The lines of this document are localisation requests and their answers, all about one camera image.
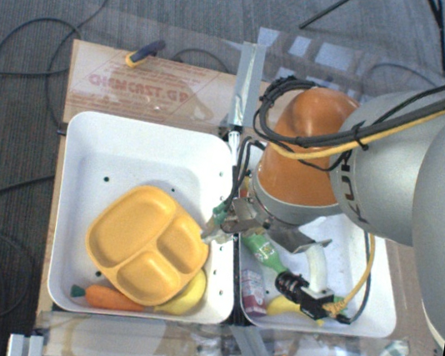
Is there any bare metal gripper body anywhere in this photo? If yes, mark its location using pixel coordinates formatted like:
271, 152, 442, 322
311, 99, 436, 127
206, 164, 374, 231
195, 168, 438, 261
218, 193, 316, 257

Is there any green plastic bottle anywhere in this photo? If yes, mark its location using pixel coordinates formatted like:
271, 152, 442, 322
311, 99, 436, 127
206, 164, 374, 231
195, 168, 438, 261
236, 230, 296, 278

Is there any small yellow banana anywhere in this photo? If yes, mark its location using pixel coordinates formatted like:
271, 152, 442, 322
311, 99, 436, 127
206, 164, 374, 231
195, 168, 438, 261
264, 292, 330, 328

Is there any yellow divided plate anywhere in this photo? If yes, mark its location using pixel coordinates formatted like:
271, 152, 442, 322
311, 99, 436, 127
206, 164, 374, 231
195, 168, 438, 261
75, 175, 219, 316

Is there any pink and maroon carton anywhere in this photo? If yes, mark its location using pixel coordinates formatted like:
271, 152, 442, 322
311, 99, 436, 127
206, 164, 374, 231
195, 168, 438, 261
233, 268, 274, 319

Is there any white plastic tray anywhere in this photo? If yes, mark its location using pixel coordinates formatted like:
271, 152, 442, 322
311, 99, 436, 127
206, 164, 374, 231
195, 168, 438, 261
37, 107, 263, 338
219, 137, 424, 351

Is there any orange carrot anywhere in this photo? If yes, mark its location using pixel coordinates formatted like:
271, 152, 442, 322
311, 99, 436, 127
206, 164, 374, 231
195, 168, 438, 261
67, 280, 150, 318

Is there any brown cardboard board red print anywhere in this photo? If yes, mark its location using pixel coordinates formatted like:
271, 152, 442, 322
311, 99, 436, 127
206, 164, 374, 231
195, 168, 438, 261
20, 38, 445, 356

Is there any black cylinder on white bracket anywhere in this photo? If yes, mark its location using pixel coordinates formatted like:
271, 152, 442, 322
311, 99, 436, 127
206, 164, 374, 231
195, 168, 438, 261
269, 238, 343, 323

